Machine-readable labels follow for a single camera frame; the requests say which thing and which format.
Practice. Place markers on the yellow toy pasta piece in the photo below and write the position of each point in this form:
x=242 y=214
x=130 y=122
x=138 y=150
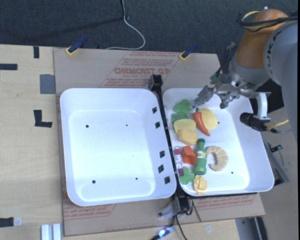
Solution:
x=200 y=184

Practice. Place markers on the orange toy carton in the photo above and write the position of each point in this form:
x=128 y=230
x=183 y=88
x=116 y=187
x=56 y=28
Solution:
x=188 y=155

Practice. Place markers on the green toy bottle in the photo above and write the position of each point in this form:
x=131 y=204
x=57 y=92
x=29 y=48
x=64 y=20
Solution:
x=200 y=159

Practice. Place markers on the green toy lettuce leaf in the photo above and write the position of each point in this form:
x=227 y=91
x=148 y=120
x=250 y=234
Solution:
x=187 y=177
x=182 y=106
x=178 y=117

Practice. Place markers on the small pink white carton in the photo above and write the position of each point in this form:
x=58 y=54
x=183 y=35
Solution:
x=178 y=159

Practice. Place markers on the yellow toy lemon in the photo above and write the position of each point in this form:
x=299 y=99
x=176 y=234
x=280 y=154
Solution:
x=210 y=119

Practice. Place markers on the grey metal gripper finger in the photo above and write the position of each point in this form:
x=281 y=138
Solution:
x=202 y=97
x=227 y=101

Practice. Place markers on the yellow toy crinkle fries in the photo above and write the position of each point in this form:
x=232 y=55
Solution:
x=188 y=137

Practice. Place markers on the black cylinder on white bracket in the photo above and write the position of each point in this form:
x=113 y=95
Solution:
x=257 y=116

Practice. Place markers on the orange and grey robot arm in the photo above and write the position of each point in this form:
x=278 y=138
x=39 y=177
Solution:
x=272 y=46

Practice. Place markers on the beige toy croissant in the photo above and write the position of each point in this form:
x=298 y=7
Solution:
x=218 y=159

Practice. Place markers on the white plastic tray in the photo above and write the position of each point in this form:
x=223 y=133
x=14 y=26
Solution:
x=240 y=159
x=110 y=146

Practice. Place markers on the yellow toy cheese slice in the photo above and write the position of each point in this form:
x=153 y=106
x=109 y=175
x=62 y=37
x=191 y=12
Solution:
x=183 y=125

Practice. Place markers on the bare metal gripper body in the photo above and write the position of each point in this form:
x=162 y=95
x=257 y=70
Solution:
x=231 y=85

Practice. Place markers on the thin black rod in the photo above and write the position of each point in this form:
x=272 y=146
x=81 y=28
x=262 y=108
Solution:
x=168 y=134

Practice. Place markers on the brown cardboard board red print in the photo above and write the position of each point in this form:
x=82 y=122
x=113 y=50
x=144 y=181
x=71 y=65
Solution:
x=95 y=69

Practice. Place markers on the orange toy carrot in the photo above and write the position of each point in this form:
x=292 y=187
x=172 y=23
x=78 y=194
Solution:
x=201 y=124

